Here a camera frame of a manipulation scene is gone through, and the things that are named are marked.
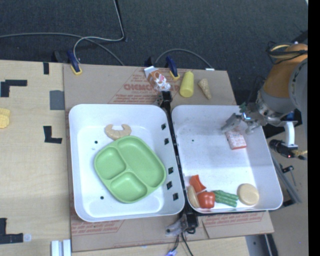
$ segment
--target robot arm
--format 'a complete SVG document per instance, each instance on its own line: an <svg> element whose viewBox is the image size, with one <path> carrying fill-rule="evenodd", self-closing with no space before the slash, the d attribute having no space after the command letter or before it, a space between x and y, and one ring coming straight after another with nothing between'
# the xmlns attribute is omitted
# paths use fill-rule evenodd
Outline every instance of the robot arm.
<svg viewBox="0 0 320 256"><path fill-rule="evenodd" d="M240 114L233 114L223 126L222 132L231 130L241 121L246 122L246 133L267 124L284 127L286 141L271 141L270 147L290 158L295 145L296 121L284 120L290 112L301 112L305 136L308 138L308 46L302 43L280 44L268 51L276 62L259 90L255 103L242 104Z"/></svg>

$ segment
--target wooden table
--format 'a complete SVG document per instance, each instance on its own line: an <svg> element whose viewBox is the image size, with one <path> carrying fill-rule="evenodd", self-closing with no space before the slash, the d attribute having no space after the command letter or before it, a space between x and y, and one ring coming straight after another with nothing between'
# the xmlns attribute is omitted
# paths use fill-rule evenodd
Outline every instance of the wooden table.
<svg viewBox="0 0 320 256"><path fill-rule="evenodd" d="M27 80L10 86L0 108L11 111L0 129L0 218L7 234L31 234L31 241L1 244L0 255L50 255L53 240L71 238L64 110L50 110L50 91L63 91L63 64L0 60L0 81ZM44 126L60 143L45 143ZM245 237L190 241L194 255L248 256ZM159 244L72 253L75 256L166 255L173 244ZM178 255L189 255L181 242Z"/></svg>

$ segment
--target green beans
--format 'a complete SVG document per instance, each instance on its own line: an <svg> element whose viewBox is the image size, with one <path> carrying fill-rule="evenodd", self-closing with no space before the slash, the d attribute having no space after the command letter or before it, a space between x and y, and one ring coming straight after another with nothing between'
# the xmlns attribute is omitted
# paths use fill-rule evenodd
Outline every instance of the green beans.
<svg viewBox="0 0 320 256"><path fill-rule="evenodd" d="M214 190L212 192L215 194L215 201L217 203L225 204L231 207L237 206L237 200L239 197L236 194L227 193L222 190Z"/></svg>

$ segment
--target green bowl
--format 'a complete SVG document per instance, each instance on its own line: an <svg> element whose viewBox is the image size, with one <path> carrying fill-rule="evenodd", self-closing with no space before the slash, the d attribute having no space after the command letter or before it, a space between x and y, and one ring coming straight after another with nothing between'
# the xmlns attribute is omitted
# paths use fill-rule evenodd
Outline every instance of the green bowl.
<svg viewBox="0 0 320 256"><path fill-rule="evenodd" d="M153 150L136 136L124 136L101 149L94 169L111 194L123 203L137 202L166 179L166 169Z"/></svg>

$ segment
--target blue and yellow clamp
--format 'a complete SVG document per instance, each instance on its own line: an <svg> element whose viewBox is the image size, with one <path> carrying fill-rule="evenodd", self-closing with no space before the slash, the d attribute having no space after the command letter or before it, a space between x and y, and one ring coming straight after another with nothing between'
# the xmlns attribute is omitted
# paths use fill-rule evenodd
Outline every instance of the blue and yellow clamp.
<svg viewBox="0 0 320 256"><path fill-rule="evenodd" d="M177 66L176 63L174 62L174 60L170 57L167 56L165 58L167 65L170 68L170 75L172 76L173 80L176 81L180 78L180 75L178 74L178 70L177 70Z"/></svg>
<svg viewBox="0 0 320 256"><path fill-rule="evenodd" d="M68 56L69 61L71 63L71 69L72 69L73 73L75 75L81 75L82 74L82 69L79 66L79 63L78 63L78 61L76 59L76 56L74 55L74 52L72 50L68 50L66 52L66 55Z"/></svg>

